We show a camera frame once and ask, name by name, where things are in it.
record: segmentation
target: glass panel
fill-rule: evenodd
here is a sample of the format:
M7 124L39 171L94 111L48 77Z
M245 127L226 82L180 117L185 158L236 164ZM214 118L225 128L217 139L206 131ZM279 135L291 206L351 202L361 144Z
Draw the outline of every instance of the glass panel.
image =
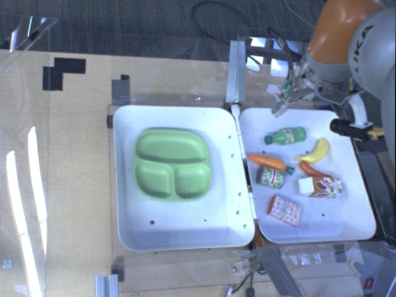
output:
M47 247L48 134L50 93L43 91L43 64L26 51L56 19L0 15L0 294L44 296Z

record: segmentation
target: wooden surface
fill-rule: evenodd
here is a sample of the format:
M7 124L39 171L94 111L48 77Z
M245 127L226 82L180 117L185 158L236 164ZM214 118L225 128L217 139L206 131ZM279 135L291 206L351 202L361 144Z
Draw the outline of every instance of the wooden surface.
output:
M86 74L64 74L63 91L50 93L49 117L45 112L37 116L42 124L48 123L49 132L48 141L43 139L43 148L48 148L48 154L41 151L45 161L43 164L47 164L49 169L43 171L48 174L44 177L44 181L48 182L48 185L45 183L48 190L46 296L93 296L95 276L109 275L113 258L116 257L112 250L116 231L111 226L110 151L106 127L108 106L111 104L111 80L119 79L121 74L129 75L135 103L149 98L153 104L162 100L184 100L182 102L185 104L207 100L210 105L221 105L227 63L84 54L51 54L48 57L47 54L30 52L19 59L18 69L8 73L13 76L14 82L24 80L40 95L42 66L53 65L54 57L84 58L87 60L87 71ZM30 123L35 120L32 117L29 119ZM7 256L15 257L15 268L6 277L0 276L0 284L4 284L0 285L0 295L19 296L15 293L14 284L24 274L23 266L18 262L20 248L18 245L9 247L0 244L7 248ZM339 265L334 266L338 272ZM158 269L152 265L148 272L151 278L147 281L154 282L162 276L157 273ZM305 278L299 280L299 285L304 287L308 296L315 296L317 292L322 292L321 296L362 295L358 278L349 270L333 274L332 278L322 280L312 280L309 274L304 274ZM168 275L170 281L174 280L168 286L177 287L177 275ZM12 285L5 285L7 281L11 281ZM255 278L257 281L260 283L254 284L256 296L278 296L268 275ZM336 294L330 293L330 286L336 289ZM146 290L139 294L141 297L220 296L222 289L223 285L204 285ZM131 288L121 296L129 297L135 292ZM234 296L244 296L244 289Z

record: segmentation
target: red and white box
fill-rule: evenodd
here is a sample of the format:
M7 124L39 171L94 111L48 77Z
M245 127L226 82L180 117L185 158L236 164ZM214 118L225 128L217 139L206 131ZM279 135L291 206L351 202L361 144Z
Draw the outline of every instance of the red and white box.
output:
M297 226L303 208L279 196L273 196L268 214L292 226Z
M338 178L308 177L298 180L299 193L307 197L336 198L342 194Z

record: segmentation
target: bottle cap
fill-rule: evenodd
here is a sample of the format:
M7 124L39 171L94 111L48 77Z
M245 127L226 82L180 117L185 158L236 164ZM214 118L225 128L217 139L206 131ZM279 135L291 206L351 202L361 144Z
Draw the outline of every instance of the bottle cap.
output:
M273 142L272 136L264 137L264 142L265 142L265 144L272 144L272 142Z

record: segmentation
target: green can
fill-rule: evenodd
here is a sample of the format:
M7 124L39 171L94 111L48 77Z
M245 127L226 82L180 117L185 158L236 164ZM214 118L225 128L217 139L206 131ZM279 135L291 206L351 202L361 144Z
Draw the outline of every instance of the green can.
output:
M257 171L256 181L272 188L281 188L285 180L285 172L273 168L260 167Z

